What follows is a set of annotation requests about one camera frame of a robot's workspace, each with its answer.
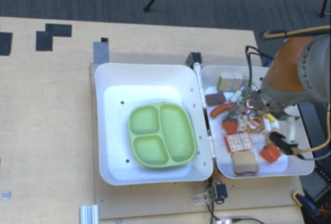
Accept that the black block with thin wires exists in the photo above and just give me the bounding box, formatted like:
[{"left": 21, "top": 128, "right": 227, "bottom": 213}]
[
  {"left": 186, "top": 52, "right": 203, "bottom": 65},
  {"left": 214, "top": 183, "right": 229, "bottom": 200}
]

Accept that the orange sausage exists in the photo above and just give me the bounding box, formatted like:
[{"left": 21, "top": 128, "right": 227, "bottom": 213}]
[{"left": 209, "top": 102, "right": 235, "bottom": 119}]

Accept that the white red and green packet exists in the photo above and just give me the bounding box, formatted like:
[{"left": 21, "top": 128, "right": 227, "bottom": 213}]
[{"left": 243, "top": 82, "right": 262, "bottom": 94}]

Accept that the small white patterned can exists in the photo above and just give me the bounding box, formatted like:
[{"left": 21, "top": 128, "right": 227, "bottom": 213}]
[{"left": 228, "top": 89, "right": 244, "bottom": 103}]

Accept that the green and orange patterned carton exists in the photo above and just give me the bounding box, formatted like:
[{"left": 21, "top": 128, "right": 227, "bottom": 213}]
[{"left": 216, "top": 74, "right": 245, "bottom": 93}]

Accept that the brown bread slice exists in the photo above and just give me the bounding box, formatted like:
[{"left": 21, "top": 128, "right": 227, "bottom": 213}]
[{"left": 231, "top": 150, "right": 260, "bottom": 176}]

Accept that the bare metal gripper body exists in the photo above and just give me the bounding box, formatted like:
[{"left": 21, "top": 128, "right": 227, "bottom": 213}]
[{"left": 243, "top": 93, "right": 270, "bottom": 116}]

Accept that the brown chocolate biscuit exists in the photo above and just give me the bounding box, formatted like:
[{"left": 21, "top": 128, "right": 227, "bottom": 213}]
[{"left": 204, "top": 92, "right": 227, "bottom": 107}]

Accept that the green divided plate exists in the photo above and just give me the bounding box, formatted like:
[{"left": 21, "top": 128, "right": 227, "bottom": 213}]
[{"left": 128, "top": 102, "right": 198, "bottom": 169}]

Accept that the tan doughnut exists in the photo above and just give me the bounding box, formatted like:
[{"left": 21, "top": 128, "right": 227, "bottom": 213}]
[{"left": 267, "top": 127, "right": 284, "bottom": 145}]

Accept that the white plastic tray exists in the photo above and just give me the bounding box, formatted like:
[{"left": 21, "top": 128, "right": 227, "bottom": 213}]
[
  {"left": 94, "top": 63, "right": 215, "bottom": 187},
  {"left": 200, "top": 65, "right": 316, "bottom": 180}
]

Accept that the thin black and white rod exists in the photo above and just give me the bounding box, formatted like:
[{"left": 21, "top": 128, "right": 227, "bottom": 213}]
[{"left": 192, "top": 62, "right": 218, "bottom": 159}]

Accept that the orange bell pepper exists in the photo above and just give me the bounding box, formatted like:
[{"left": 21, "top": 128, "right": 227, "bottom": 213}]
[{"left": 260, "top": 143, "right": 282, "bottom": 163}]

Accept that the red strawberry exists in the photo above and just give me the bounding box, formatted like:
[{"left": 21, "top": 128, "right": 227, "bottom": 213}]
[{"left": 221, "top": 117, "right": 239, "bottom": 136}]

